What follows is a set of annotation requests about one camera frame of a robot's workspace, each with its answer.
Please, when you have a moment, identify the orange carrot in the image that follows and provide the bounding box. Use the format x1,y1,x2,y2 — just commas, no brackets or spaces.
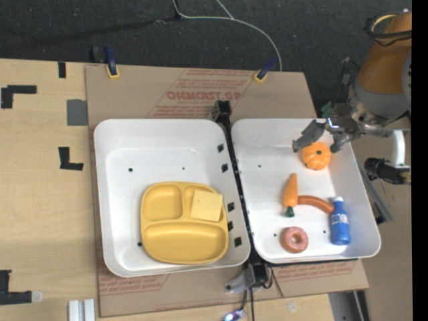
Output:
282,173,299,218

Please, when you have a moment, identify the orange pumpkin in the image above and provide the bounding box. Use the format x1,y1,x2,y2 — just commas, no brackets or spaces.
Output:
302,142,332,171

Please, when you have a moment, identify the brown cardboard board red print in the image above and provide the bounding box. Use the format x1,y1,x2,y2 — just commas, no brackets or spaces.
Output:
84,64,370,318

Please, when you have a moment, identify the pink frosted doughnut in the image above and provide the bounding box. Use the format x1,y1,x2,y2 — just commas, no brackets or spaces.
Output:
280,226,309,254

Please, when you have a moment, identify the thin black rod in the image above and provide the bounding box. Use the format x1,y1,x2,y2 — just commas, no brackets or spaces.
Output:
224,118,261,263

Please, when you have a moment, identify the yellow divided plate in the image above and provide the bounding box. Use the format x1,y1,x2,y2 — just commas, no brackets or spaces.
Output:
140,181,229,265

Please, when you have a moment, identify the white plastic tray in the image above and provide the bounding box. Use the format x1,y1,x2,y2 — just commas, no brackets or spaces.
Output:
230,118,382,264
93,118,251,278

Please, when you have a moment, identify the blue bottle with white cap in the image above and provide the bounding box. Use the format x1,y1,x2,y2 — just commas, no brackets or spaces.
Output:
330,196,352,246

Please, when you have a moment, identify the yellow cheese slice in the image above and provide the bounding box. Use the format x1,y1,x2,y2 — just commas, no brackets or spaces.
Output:
189,189,224,223

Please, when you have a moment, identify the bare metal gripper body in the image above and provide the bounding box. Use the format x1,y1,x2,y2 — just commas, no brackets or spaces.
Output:
324,92,395,138

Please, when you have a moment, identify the orange sausage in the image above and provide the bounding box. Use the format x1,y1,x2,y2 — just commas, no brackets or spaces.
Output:
296,195,335,215

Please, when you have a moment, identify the black block with thin wires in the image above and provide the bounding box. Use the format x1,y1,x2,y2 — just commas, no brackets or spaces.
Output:
212,100,233,123
246,261,270,286

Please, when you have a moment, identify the black cylinder on white bracket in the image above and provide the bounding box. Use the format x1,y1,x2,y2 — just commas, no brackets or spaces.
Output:
364,128,411,186

